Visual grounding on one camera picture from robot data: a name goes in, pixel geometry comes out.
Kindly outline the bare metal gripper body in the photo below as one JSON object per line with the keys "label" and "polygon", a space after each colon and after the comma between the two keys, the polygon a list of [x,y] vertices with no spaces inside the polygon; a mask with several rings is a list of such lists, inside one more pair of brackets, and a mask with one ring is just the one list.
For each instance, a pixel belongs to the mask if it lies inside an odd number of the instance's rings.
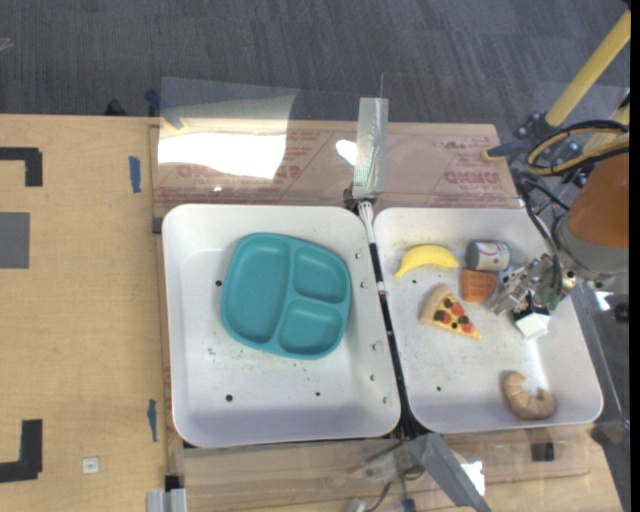
{"label": "bare metal gripper body", "polygon": [[524,302],[531,296],[534,302],[559,302],[575,285],[574,273],[563,269],[559,257],[543,253],[506,274],[502,280],[501,299]]}

